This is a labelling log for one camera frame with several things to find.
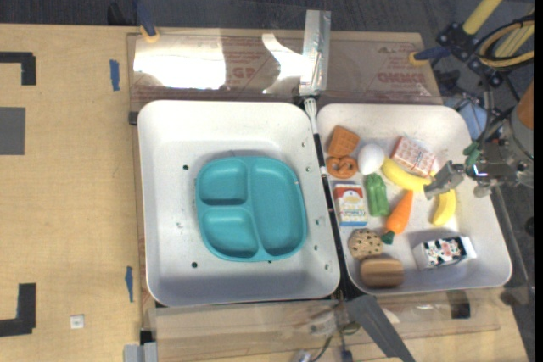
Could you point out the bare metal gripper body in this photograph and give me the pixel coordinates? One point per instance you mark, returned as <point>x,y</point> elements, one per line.
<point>496,165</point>

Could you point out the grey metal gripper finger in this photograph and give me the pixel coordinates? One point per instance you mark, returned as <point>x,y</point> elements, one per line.
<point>444,179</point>

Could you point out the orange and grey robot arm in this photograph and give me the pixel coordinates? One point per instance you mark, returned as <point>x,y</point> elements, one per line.
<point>524,127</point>

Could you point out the pink checked carton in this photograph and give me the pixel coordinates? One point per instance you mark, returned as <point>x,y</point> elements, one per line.
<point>413,157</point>

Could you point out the yellow banana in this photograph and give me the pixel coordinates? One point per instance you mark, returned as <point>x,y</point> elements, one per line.
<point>403,177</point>

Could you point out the orange carrot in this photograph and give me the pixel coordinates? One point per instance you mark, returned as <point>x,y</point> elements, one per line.
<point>401,214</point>

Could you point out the white plastic tray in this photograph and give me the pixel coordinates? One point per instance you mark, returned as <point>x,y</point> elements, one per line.
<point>475,233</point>
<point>169,191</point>

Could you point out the green asparagus bundle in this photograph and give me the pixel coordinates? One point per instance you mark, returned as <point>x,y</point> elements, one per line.
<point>377,197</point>

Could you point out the white cow print carton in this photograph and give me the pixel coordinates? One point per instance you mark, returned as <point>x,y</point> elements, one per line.
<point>443,252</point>

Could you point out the white egg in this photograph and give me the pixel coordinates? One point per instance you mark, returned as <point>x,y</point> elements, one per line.
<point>371,159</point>

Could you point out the red and white carton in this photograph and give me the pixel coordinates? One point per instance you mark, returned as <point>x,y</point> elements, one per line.
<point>350,205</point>

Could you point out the brown biscuit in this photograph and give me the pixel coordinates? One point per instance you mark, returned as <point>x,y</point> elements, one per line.
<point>365,243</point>

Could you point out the orange waffle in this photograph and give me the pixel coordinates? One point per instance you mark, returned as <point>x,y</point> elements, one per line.
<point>343,141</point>

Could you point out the brown pretzel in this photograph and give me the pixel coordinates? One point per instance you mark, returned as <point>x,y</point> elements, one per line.
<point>335,170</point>

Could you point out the brown bread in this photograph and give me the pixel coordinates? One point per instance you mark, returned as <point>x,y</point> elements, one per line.
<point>382,273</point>

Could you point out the brown cardboard board red print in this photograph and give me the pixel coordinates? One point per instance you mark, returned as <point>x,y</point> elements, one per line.
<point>360,68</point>

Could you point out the blue divided plate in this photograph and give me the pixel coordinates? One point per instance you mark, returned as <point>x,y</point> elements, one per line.
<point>271,203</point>

